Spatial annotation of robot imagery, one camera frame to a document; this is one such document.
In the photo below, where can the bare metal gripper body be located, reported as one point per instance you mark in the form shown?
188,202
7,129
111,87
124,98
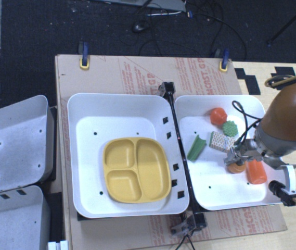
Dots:
250,152

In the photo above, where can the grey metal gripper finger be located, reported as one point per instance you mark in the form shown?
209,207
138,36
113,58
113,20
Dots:
229,159
240,161

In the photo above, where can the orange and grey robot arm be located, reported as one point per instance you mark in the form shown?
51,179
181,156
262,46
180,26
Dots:
283,118

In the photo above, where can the small orange round toy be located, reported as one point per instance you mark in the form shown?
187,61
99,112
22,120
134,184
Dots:
237,168

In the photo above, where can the patterned white and green box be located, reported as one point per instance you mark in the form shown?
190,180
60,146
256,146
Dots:
220,140

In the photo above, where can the white plastic tray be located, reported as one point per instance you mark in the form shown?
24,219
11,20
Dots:
215,184
90,165

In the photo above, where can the green round bumpy toy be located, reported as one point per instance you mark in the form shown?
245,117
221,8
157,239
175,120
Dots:
230,128

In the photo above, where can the green celery stick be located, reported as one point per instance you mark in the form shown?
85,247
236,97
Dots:
195,148

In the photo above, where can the thin black rod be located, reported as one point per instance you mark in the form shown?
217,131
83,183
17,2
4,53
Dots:
180,144

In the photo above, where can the yellow divided plate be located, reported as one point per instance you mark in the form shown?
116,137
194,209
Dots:
137,170

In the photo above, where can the brown cardboard board, red print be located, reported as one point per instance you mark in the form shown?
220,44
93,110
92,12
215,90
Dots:
106,72

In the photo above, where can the black cylinder on white bracket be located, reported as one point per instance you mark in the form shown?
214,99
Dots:
280,189

